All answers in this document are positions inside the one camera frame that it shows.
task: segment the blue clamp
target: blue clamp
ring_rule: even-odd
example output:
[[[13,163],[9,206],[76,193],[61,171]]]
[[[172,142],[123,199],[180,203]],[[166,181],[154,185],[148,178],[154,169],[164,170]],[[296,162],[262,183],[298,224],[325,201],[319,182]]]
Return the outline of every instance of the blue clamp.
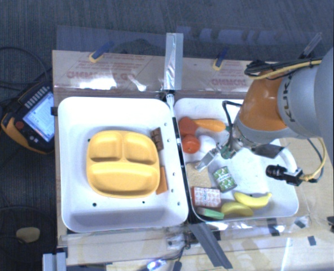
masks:
[[[89,60],[93,63],[96,63],[99,59],[101,59],[103,57],[103,53],[106,53],[109,51],[110,48],[112,48],[114,46],[114,42],[107,42],[106,44],[104,44],[103,46],[101,46],[100,48],[98,48],[95,52],[91,53],[89,55]]]
[[[222,62],[225,59],[226,54],[227,54],[227,47],[225,47],[213,61],[212,68],[214,70],[219,71],[222,68]]]

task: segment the yellow tray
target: yellow tray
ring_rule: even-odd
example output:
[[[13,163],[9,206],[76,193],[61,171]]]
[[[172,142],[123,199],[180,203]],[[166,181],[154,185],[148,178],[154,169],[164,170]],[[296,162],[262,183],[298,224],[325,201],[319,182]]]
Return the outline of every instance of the yellow tray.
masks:
[[[86,169],[89,185],[104,196],[149,196],[160,183],[156,145],[136,132],[106,130],[95,134],[88,144]]]

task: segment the tomato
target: tomato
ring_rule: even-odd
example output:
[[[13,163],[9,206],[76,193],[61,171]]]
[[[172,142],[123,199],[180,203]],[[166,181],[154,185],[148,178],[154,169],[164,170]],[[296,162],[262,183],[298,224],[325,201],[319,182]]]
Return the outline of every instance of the tomato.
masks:
[[[188,154],[194,154],[200,149],[201,143],[198,138],[192,134],[186,135],[182,139],[182,150]]]
[[[194,136],[198,127],[199,126],[187,116],[181,118],[178,122],[179,132],[183,137],[188,134],[192,134]]]

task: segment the grey fabric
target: grey fabric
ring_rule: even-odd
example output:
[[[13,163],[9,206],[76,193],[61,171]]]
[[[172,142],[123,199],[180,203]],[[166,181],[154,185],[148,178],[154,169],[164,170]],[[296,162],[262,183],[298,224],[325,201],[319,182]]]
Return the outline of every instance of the grey fabric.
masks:
[[[160,37],[166,32],[182,32],[186,56],[212,58],[227,45],[228,59],[277,61],[297,58],[316,33],[321,33],[323,40],[314,54],[324,55],[333,46],[333,26],[334,0],[0,0],[0,47],[25,48],[37,54],[47,68],[52,66],[53,49],[80,49],[82,43],[74,45],[67,39],[68,32],[63,34],[68,27],[75,30],[76,43],[86,35],[80,32],[82,28]],[[117,51],[161,55],[158,43],[151,46],[146,40],[136,40],[120,45]],[[4,80],[32,81],[41,72],[40,65],[24,53],[0,52],[0,77]],[[17,93],[0,88],[0,101]],[[0,187],[11,205],[37,207],[55,221],[54,168],[54,154],[30,152],[1,134]],[[28,216],[34,215],[19,218],[19,223],[31,224]],[[6,218],[0,215],[0,222],[7,225]],[[30,220],[40,220],[43,243],[49,244],[52,232],[43,217]],[[0,270],[28,270],[28,265],[13,261],[1,247]],[[45,250],[42,245],[33,248],[37,254]],[[33,267],[41,268],[40,262]]]

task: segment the banana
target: banana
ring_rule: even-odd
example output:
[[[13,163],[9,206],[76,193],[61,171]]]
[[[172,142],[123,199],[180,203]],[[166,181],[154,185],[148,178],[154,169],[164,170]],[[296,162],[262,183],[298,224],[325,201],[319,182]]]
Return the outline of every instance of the banana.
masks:
[[[225,216],[229,214],[237,214],[244,217],[253,215],[253,211],[250,207],[239,202],[224,203],[221,207],[221,213],[224,213]]]
[[[259,209],[266,206],[272,196],[272,193],[267,193],[264,196],[253,197],[240,192],[235,192],[234,197],[237,202],[244,204],[253,209]]]

